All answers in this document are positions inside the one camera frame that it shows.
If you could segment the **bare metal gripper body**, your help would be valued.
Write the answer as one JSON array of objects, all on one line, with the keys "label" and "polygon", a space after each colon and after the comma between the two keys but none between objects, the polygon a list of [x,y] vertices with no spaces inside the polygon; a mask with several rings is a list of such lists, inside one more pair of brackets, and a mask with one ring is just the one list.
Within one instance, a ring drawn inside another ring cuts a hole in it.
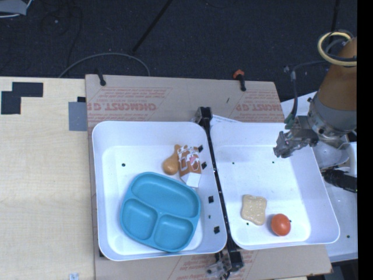
[{"label": "bare metal gripper body", "polygon": [[315,147],[319,143],[335,149],[344,149],[348,143],[347,134],[351,130],[339,130],[322,118],[308,115],[289,115],[285,121],[284,152],[294,152],[306,146]]}]

